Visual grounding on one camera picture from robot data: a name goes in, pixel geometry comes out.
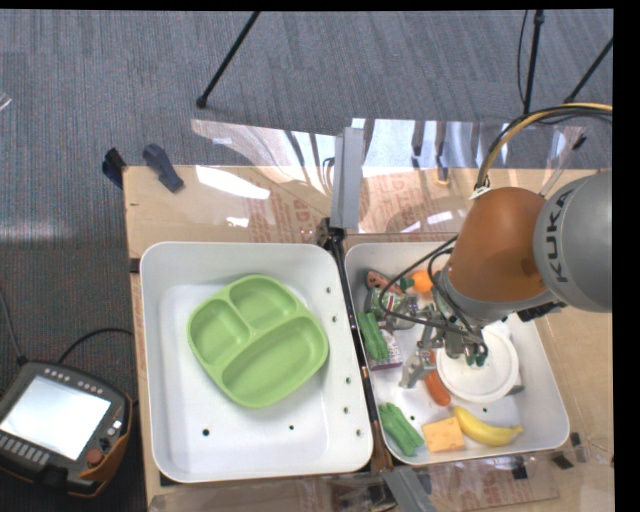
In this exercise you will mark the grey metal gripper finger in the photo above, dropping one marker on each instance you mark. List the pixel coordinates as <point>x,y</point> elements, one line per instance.
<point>416,370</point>

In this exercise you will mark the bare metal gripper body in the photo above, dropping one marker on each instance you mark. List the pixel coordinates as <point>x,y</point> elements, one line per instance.
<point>452,342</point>

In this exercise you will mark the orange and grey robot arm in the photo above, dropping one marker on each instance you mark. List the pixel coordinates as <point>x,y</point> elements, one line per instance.
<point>500,245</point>

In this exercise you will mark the purple and white carton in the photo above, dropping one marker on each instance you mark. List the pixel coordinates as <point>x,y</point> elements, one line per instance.
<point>392,352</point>

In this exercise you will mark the orange sausage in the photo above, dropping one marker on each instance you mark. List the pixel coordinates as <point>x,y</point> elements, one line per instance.
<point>438,390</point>

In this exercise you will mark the white round bowl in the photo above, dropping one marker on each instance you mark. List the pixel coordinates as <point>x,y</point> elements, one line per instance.
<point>492,375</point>

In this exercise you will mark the thin black rod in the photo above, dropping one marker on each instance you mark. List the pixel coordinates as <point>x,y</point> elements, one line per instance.
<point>361,360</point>

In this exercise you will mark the green bean bundle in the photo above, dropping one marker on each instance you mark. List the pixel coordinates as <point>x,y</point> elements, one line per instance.
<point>400,430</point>
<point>372,335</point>

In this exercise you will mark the orange carrot with green top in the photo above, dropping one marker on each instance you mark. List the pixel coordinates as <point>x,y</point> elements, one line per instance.
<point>422,281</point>

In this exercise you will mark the yellow cheese wedge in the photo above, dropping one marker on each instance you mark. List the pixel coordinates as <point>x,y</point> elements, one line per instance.
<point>443,435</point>

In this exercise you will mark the green and white can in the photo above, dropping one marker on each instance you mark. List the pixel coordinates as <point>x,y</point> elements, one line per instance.
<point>392,302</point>

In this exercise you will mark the yellow banana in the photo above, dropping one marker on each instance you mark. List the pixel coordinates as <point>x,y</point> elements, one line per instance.
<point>482,430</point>

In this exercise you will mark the pink watermelon slice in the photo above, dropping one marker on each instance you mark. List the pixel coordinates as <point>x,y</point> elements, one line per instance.
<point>376,280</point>

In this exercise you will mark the white plastic tray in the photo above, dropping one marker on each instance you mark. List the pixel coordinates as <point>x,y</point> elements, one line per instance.
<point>260,440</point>
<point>530,415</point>

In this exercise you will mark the green divided plate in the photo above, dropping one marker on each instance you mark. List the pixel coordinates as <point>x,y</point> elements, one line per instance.
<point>260,345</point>

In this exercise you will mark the brown cardboard board red print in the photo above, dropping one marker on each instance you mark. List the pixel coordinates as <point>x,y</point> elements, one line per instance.
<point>200,210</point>

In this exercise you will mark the black tripod stand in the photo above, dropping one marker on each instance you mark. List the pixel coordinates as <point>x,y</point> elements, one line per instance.
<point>227,60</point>
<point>532,55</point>

